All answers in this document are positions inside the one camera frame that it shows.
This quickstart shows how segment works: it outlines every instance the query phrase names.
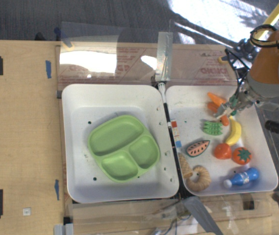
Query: dark floor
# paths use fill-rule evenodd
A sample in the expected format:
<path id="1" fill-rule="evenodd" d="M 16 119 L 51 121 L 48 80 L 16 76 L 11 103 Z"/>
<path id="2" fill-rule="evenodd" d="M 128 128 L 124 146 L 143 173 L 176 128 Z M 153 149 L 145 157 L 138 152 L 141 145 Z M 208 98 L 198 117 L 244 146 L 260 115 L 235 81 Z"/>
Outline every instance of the dark floor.
<path id="1" fill-rule="evenodd" d="M 182 29 L 182 43 L 234 46 L 262 24 L 279 0 L 0 0 L 0 40 L 34 40 L 41 32 L 56 40 L 53 30 L 62 22 L 126 28 L 168 30 L 170 20 L 193 29 Z M 148 41 L 142 34 L 141 41 Z M 263 118 L 277 118 L 262 113 Z M 279 136 L 265 132 L 278 153 Z M 279 202 L 279 186 L 274 198 Z"/>

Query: bottle cap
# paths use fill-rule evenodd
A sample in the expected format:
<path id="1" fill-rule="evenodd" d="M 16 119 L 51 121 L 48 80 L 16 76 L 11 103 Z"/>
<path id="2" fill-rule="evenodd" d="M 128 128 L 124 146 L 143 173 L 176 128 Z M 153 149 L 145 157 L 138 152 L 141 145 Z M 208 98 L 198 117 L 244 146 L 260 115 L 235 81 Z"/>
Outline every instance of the bottle cap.
<path id="1" fill-rule="evenodd" d="M 224 184 L 225 188 L 231 188 L 232 187 L 232 182 L 231 182 L 230 179 L 224 180 L 223 184 Z"/>

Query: wooden table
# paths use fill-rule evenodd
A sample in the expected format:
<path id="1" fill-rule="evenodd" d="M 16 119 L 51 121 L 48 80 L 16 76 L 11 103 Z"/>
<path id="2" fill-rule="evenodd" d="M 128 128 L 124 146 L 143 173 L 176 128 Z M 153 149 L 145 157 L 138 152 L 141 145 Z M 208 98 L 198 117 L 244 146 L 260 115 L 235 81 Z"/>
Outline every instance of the wooden table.
<path id="1" fill-rule="evenodd" d="M 63 224 L 62 138 L 59 99 L 56 98 L 58 46 L 59 42 L 0 41 L 3 58 L 3 75 L 0 75 L 0 190 L 3 190 L 0 234 L 47 235 L 53 234 L 54 225 Z M 46 61 L 51 63 L 51 77 L 47 74 Z M 266 201 L 266 209 L 260 217 L 254 216 L 253 212 L 229 221 L 219 219 L 215 212 L 212 216 L 225 234 L 236 232 L 232 230 L 234 224 L 239 234 L 279 234 L 278 204 L 272 200 L 271 193 L 266 193 L 262 199 Z M 234 210 L 238 208 L 238 199 L 222 200 L 225 201 L 234 205 Z M 203 199 L 203 202 L 209 208 L 220 203 L 219 199 Z M 197 232 L 204 233 L 197 226 Z"/>

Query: white plastic tub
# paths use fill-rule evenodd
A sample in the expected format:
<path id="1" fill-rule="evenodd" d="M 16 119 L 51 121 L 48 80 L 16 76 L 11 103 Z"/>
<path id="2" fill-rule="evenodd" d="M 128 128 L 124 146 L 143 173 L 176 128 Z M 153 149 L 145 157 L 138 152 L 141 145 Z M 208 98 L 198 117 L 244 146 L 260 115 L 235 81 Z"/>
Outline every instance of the white plastic tub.
<path id="1" fill-rule="evenodd" d="M 272 191 L 278 185 L 278 175 L 263 134 L 263 130 L 255 107 L 250 107 L 238 113 L 234 119 L 242 125 L 242 136 L 239 142 L 232 146 L 244 146 L 252 152 L 252 160 L 246 165 L 239 165 L 232 159 L 219 160 L 213 156 L 213 150 L 219 143 L 225 141 L 230 134 L 230 126 L 223 127 L 223 134 L 211 136 L 203 132 L 203 123 L 206 120 L 216 121 L 213 113 L 207 109 L 210 98 L 207 93 L 230 98 L 235 92 L 234 86 L 172 86 L 166 91 L 171 119 L 176 119 L 182 147 L 178 152 L 185 155 L 191 168 L 196 165 L 205 167 L 211 176 L 210 186 L 199 192 L 185 187 L 194 195 L 210 196 L 245 192 Z M 186 148 L 196 141 L 210 140 L 208 148 L 199 156 L 191 158 L 186 155 Z M 249 167 L 259 170 L 259 179 L 243 186 L 233 186 L 227 189 L 223 185 L 225 179 L 235 173 L 242 172 Z"/>
<path id="2" fill-rule="evenodd" d="M 169 198 L 178 191 L 161 94 L 146 85 L 69 85 L 62 93 L 67 187 L 79 203 Z M 155 138 L 160 159 L 148 172 L 125 183 L 110 180 L 87 147 L 89 133 L 121 115 L 138 118 Z"/>

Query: yellow banana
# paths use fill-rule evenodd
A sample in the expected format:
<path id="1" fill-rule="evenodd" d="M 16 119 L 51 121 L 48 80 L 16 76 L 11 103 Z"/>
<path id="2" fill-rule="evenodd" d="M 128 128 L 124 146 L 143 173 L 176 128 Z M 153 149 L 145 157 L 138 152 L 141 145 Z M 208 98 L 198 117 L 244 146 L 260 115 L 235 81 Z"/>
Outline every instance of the yellow banana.
<path id="1" fill-rule="evenodd" d="M 231 121 L 231 134 L 228 136 L 226 143 L 229 146 L 235 145 L 242 135 L 242 126 L 239 122 L 235 121 L 232 117 Z"/>

